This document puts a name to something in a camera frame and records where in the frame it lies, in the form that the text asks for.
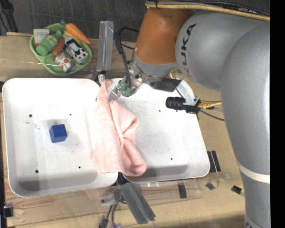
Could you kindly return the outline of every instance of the blue block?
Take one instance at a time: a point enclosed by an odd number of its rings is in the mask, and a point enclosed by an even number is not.
[[[62,142],[67,138],[67,130],[64,124],[53,125],[49,130],[52,143]]]

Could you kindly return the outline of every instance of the white tray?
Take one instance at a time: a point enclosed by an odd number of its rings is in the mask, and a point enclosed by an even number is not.
[[[9,185],[14,193],[30,197],[116,182],[117,172],[98,173],[91,163],[98,91],[89,79],[14,78],[4,84]],[[49,129],[56,124],[66,126],[64,142],[51,142]]]
[[[131,97],[118,101],[138,118],[135,146],[147,164],[131,182],[171,181],[205,176],[210,162],[196,115],[168,109],[167,97],[180,97],[174,91],[154,90],[142,85]]]

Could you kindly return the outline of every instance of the green bowl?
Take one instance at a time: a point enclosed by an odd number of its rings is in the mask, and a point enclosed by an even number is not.
[[[49,29],[50,34],[56,33],[56,31],[58,29],[63,29],[66,30],[65,26],[61,25],[61,24],[53,24],[53,25],[49,25],[46,27],[46,29]],[[80,41],[82,48],[88,53],[88,58],[82,63],[82,64],[78,64],[76,63],[75,67],[70,71],[70,72],[64,72],[55,62],[55,57],[53,56],[52,53],[48,54],[47,56],[43,57],[40,56],[36,50],[35,50],[35,40],[34,40],[34,36],[32,36],[29,40],[29,47],[32,50],[33,54],[35,55],[35,57],[40,61],[40,63],[42,63],[42,65],[46,68],[46,70],[48,72],[50,72],[51,74],[55,75],[55,76],[60,76],[60,77],[64,77],[67,75],[71,75],[74,74],[76,72],[78,72],[80,69],[84,68],[86,65],[88,65],[91,60],[92,60],[92,52],[91,49],[89,48],[89,46],[83,42]]]

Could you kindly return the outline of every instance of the black pole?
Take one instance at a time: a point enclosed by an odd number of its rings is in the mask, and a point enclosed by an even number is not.
[[[14,12],[13,5],[9,2],[9,0],[0,0],[0,3],[2,7],[2,12],[4,13],[6,17],[10,30],[12,32],[18,32],[18,28],[17,28],[16,22],[13,16],[13,12]]]

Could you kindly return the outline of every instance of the table surface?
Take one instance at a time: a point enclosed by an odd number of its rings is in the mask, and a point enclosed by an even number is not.
[[[29,49],[30,34],[9,32],[0,36],[0,81],[15,77],[54,77],[35,58]],[[98,40],[91,39],[93,59],[91,63],[71,77],[92,78],[95,76]],[[125,48],[128,58],[131,50]],[[113,48],[112,70],[107,78],[124,76],[123,62]],[[173,75],[181,77],[180,72]],[[203,100],[220,100],[220,93],[189,82],[196,96]],[[2,95],[0,93],[1,132],[5,132]],[[206,177],[162,184],[159,187],[141,187],[156,218],[154,223],[137,225],[127,205],[120,205],[115,221],[122,227],[195,227],[242,228],[244,226],[245,199],[231,191],[233,185],[243,188],[231,143],[224,122],[199,114],[199,124],[208,152],[215,152],[221,171]],[[9,188],[5,137],[2,134],[5,199],[13,205],[14,216],[8,218],[8,226],[32,227],[98,227],[108,210],[99,204],[99,197],[106,196],[111,188],[86,190],[66,194],[21,198]],[[187,198],[181,199],[179,184],[184,185]]]

